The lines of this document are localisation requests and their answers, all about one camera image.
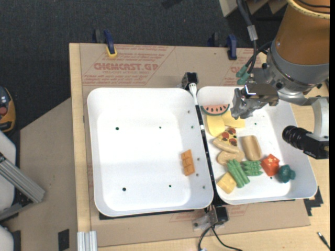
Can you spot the green asparagus bunch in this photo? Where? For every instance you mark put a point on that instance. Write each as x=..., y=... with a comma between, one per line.
x=237, y=173

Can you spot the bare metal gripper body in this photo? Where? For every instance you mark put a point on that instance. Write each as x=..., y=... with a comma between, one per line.
x=261, y=90

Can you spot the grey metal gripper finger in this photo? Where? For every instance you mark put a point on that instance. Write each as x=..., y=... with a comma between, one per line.
x=255, y=106
x=238, y=106

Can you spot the yellow cheese wedge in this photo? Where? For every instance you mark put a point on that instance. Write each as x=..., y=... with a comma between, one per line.
x=226, y=183

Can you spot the red green watermelon slice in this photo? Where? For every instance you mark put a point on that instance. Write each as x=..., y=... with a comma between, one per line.
x=215, y=109

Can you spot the white plastic tray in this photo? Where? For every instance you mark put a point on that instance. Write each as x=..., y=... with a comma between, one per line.
x=146, y=150
x=274, y=129

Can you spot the brown cardboard board red print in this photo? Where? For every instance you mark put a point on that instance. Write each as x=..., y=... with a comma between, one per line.
x=146, y=69

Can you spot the tan hot dog bun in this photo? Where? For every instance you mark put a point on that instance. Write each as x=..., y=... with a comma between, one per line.
x=251, y=148

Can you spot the orange waffle biscuit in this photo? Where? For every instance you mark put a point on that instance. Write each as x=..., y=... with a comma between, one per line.
x=188, y=162

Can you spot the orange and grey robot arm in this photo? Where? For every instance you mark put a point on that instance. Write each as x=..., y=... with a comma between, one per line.
x=303, y=30

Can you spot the black cylinder on white bracket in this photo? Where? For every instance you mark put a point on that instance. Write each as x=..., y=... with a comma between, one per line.
x=311, y=142

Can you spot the thin black and white rod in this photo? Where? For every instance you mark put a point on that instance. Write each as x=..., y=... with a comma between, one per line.
x=206, y=148

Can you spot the green bean bunch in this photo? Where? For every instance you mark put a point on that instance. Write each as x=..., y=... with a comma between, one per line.
x=252, y=168

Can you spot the red cube with yellow star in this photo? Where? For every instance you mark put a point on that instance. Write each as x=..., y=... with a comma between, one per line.
x=270, y=165

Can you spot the pizza slice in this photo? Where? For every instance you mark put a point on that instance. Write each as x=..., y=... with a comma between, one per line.
x=228, y=138

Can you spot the teal green broccoli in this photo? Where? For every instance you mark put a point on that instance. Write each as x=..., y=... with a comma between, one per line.
x=286, y=174

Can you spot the yellow cheese slice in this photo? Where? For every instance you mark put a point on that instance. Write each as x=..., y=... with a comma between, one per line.
x=234, y=123
x=215, y=125

